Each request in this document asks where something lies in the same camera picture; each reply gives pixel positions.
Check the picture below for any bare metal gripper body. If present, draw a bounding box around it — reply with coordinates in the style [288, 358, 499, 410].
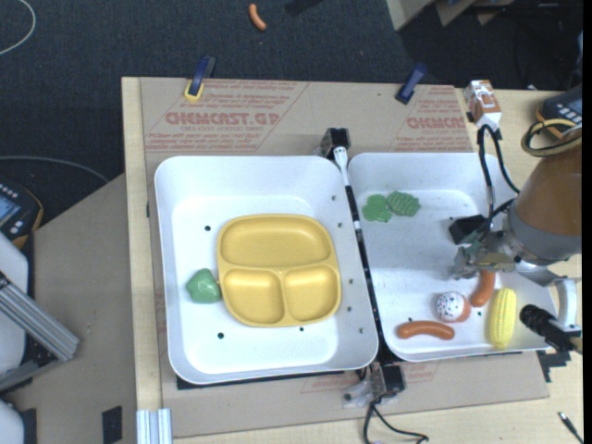
[472, 231, 524, 275]

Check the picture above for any orange toy sausage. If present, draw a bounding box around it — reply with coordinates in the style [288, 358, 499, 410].
[396, 320, 456, 341]
[248, 3, 268, 32]
[470, 269, 497, 308]

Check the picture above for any white sprinkled toy doughnut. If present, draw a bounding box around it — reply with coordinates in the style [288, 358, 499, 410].
[435, 290, 473, 325]

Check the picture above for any white plastic tray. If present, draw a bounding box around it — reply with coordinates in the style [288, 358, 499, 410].
[154, 154, 381, 385]
[346, 151, 560, 363]

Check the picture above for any yellow toy corn cob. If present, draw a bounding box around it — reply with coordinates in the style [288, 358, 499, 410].
[488, 287, 518, 349]

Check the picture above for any green toy lettuce leaf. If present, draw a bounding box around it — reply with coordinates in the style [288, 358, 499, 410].
[361, 193, 394, 224]
[386, 190, 422, 217]

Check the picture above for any thin black and white rod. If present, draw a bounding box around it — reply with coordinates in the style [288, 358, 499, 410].
[333, 146, 384, 365]

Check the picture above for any orange and white carton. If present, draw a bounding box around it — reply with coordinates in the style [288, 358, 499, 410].
[462, 79, 504, 131]

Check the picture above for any yellow divided plate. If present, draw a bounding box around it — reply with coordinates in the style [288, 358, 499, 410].
[216, 213, 343, 328]

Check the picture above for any brown cardboard board red print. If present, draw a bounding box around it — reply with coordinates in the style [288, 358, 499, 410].
[138, 77, 552, 438]

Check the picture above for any green toy pepper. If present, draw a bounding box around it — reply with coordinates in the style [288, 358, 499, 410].
[185, 267, 223, 305]

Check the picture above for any black cylinder on white bracket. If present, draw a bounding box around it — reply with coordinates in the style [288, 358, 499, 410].
[518, 265, 583, 352]

